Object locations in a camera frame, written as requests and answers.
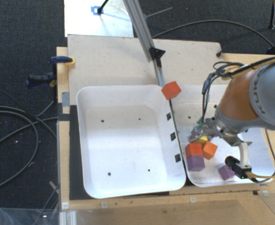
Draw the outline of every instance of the block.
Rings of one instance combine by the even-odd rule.
[[[188,170],[191,172],[199,172],[205,168],[204,157],[193,155],[187,159]]]
[[[216,153],[217,146],[209,141],[205,143],[203,148],[203,157],[206,159],[211,159]]]
[[[198,138],[197,140],[194,140],[193,143],[200,143],[200,144],[202,144],[202,146],[204,146],[207,141],[208,141],[208,136],[203,135],[202,137]]]
[[[181,92],[181,89],[178,86],[178,84],[175,81],[173,81],[165,84],[161,91],[164,94],[165,98],[167,100],[170,100],[178,96],[178,94]]]
[[[200,143],[190,143],[185,147],[186,158],[192,155],[203,156],[203,149]]]
[[[222,166],[218,171],[224,181],[235,175],[235,172],[233,172],[227,165]]]

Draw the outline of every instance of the dark carpet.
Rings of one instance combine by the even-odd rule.
[[[268,29],[273,0],[140,0],[144,14],[172,10],[147,19],[152,35],[184,23],[222,19],[245,24],[275,45],[275,30]],[[160,38],[220,42],[226,53],[264,54],[270,45],[245,28],[226,23],[203,23],[181,28]],[[28,90],[29,74],[51,72],[48,63],[57,46],[66,46],[63,0],[0,0],[0,88],[33,114],[53,101],[53,89]],[[0,94],[0,105],[18,107]],[[42,118],[57,116],[56,103]],[[22,119],[0,114],[0,139],[26,125]],[[56,122],[48,122],[56,131]],[[42,208],[52,193],[49,181],[58,184],[55,138],[37,125],[39,149],[34,163],[17,178],[0,187],[0,207]],[[35,149],[33,129],[0,144],[0,183],[18,172]],[[55,202],[49,202],[48,208]]]

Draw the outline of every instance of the purple block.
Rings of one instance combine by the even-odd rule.
[[[191,172],[199,172],[205,168],[204,157],[192,155],[187,159],[188,170]]]
[[[224,181],[235,175],[235,172],[233,172],[227,165],[222,166],[218,171],[220,172]]]

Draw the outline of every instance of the white tray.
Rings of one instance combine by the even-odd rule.
[[[181,148],[184,154],[184,161],[187,167],[185,147],[187,146],[188,136],[201,117],[202,95],[201,85],[180,85],[182,92],[172,100],[172,107],[175,112],[176,124],[179,132]],[[206,118],[214,116],[214,105],[218,105],[226,85],[212,85],[210,89],[210,101]],[[274,166],[268,152],[263,134],[260,128],[251,128],[247,133],[241,135],[244,141],[253,142],[249,146],[249,163],[252,166],[252,172],[259,175],[271,175],[274,172]],[[225,163],[228,156],[240,159],[238,147],[231,147],[220,138],[213,138],[212,143],[218,146],[216,154],[210,160],[204,159],[205,168],[200,172],[190,172],[187,170],[189,180],[199,187],[212,187],[228,184],[252,183],[249,179],[239,179],[234,176],[223,181],[218,169]]]
[[[83,183],[94,198],[177,190],[186,173],[169,102],[157,85],[86,87],[77,95]]]

